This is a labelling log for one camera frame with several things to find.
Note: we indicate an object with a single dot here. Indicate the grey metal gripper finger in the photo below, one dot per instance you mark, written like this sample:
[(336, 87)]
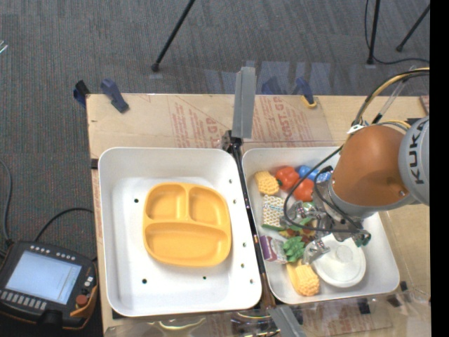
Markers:
[(301, 213), (315, 250)]

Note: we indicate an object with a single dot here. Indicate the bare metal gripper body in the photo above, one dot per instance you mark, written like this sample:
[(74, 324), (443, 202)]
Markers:
[(338, 225)]

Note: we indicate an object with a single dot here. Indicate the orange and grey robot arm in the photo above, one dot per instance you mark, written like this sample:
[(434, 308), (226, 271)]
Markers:
[(372, 167)]

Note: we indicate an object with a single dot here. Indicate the colourful pizza slice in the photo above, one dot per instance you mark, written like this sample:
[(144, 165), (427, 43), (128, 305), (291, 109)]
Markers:
[(298, 232)]

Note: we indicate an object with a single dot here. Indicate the green leafy vegetable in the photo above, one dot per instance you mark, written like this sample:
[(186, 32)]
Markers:
[(294, 248)]

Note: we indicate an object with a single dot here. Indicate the orange bell pepper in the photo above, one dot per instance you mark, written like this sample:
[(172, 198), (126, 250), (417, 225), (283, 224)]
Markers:
[(304, 190)]

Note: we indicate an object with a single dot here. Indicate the white patterned packet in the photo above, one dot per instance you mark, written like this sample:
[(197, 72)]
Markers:
[(273, 211)]

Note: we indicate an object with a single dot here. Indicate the green pea pod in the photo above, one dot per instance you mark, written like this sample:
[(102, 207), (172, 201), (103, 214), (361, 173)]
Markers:
[(271, 227)]

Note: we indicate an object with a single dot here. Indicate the yellow corn cob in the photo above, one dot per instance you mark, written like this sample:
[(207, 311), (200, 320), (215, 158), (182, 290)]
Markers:
[(266, 183), (307, 283)]

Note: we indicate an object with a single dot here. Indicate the red bell pepper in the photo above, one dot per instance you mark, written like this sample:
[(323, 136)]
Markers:
[(287, 177)]

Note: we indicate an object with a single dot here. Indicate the blue toy piece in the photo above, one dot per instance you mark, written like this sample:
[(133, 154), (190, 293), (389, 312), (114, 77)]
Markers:
[(306, 171)]

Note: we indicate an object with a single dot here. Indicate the blue and white packet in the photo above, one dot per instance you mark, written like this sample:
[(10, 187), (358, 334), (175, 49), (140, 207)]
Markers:
[(323, 177)]

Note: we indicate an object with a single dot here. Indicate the purple and white carton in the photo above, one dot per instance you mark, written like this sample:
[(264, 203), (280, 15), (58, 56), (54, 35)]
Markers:
[(269, 249)]

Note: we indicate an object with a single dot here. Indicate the white plastic tray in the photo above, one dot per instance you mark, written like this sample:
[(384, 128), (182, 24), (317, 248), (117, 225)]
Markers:
[(126, 258), (379, 258)]

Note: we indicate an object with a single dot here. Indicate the orange divided plate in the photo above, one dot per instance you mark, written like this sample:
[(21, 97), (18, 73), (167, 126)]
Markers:
[(186, 244)]

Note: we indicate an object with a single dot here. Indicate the brown cardboard board red print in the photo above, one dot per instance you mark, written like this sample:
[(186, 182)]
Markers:
[(147, 121)]

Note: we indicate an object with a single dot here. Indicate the black tripod leg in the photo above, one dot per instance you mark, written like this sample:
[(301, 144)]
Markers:
[(374, 23), (414, 28), (177, 25)]

